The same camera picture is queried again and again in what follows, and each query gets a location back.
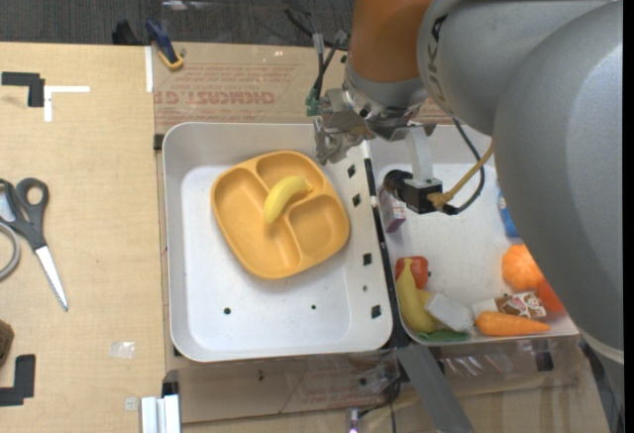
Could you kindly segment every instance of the table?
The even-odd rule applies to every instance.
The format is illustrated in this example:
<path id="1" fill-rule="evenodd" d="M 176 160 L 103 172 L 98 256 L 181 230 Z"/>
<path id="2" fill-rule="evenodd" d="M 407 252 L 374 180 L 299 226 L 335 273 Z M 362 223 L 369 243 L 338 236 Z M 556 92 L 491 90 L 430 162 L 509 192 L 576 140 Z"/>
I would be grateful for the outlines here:
<path id="1" fill-rule="evenodd" d="M 0 86 L 0 174 L 14 183 L 34 176 L 49 185 L 45 230 L 69 305 L 68 312 L 59 307 L 23 242 L 17 269 L 0 282 L 0 318 L 16 333 L 0 387 L 12 385 L 17 356 L 34 354 L 35 395 L 23 405 L 0 407 L 3 432 L 135 432 L 138 399 L 160 396 L 170 347 L 147 52 L 3 44 L 2 71 L 37 72 L 50 86 L 90 89 L 55 93 L 52 120 L 45 121 L 43 108 L 27 106 L 26 88 Z M 475 431 L 608 431 L 587 361 L 572 382 L 467 392 L 459 399 Z M 398 432 L 433 431 L 411 389 L 392 409 Z M 330 432 L 343 429 L 345 414 L 192 423 L 183 431 Z M 389 407 L 364 421 L 366 432 L 389 431 Z"/>

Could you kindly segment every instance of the brown object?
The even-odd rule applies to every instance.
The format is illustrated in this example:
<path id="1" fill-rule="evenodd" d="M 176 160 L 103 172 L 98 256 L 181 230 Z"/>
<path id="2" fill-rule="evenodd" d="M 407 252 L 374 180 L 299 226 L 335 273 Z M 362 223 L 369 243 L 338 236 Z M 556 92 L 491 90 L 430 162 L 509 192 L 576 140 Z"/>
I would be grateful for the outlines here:
<path id="1" fill-rule="evenodd" d="M 0 366 L 4 365 L 4 362 L 9 357 L 9 349 L 13 338 L 14 334 L 11 326 L 0 320 Z"/>
<path id="2" fill-rule="evenodd" d="M 418 29 L 432 0 L 356 0 L 350 40 L 355 71 L 373 81 L 418 77 Z"/>

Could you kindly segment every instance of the scissors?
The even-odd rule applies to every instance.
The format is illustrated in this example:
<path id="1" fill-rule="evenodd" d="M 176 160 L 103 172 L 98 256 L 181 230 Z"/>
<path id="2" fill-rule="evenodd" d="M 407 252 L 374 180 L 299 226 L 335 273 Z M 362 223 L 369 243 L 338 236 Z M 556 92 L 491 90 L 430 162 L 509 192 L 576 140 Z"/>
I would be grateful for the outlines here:
<path id="1" fill-rule="evenodd" d="M 42 195 L 38 202 L 29 200 L 29 191 L 32 188 L 39 190 Z M 68 311 L 66 295 L 61 287 L 61 280 L 57 274 L 53 256 L 42 229 L 44 210 L 49 203 L 49 188 L 44 182 L 34 177 L 22 179 L 15 186 L 5 179 L 0 179 L 0 194 L 2 193 L 6 195 L 7 203 L 12 212 L 12 219 L 8 219 L 7 214 L 3 215 L 0 213 L 0 222 L 8 225 L 27 239 L 38 259 L 40 259 L 42 269 L 49 280 L 57 301 L 61 304 L 64 311 Z"/>

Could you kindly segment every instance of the red tomato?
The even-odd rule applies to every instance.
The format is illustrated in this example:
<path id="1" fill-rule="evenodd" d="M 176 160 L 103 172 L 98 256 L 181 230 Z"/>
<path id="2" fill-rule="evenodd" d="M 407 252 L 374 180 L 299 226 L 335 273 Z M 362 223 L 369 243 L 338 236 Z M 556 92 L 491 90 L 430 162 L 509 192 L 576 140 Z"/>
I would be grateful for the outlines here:
<path id="1" fill-rule="evenodd" d="M 425 288 L 427 285 L 427 280 L 429 279 L 429 261 L 424 257 L 416 256 L 416 257 L 403 257 L 396 261 L 396 266 L 394 268 L 394 275 L 396 279 L 400 276 L 400 274 L 405 269 L 405 260 L 411 260 L 410 269 L 412 271 L 412 275 L 414 276 L 414 282 L 416 283 L 416 288 L 420 288 L 421 290 Z"/>
<path id="2" fill-rule="evenodd" d="M 553 287 L 545 280 L 537 285 L 537 295 L 544 303 L 546 309 L 552 313 L 566 311 L 566 306 L 553 290 Z"/>

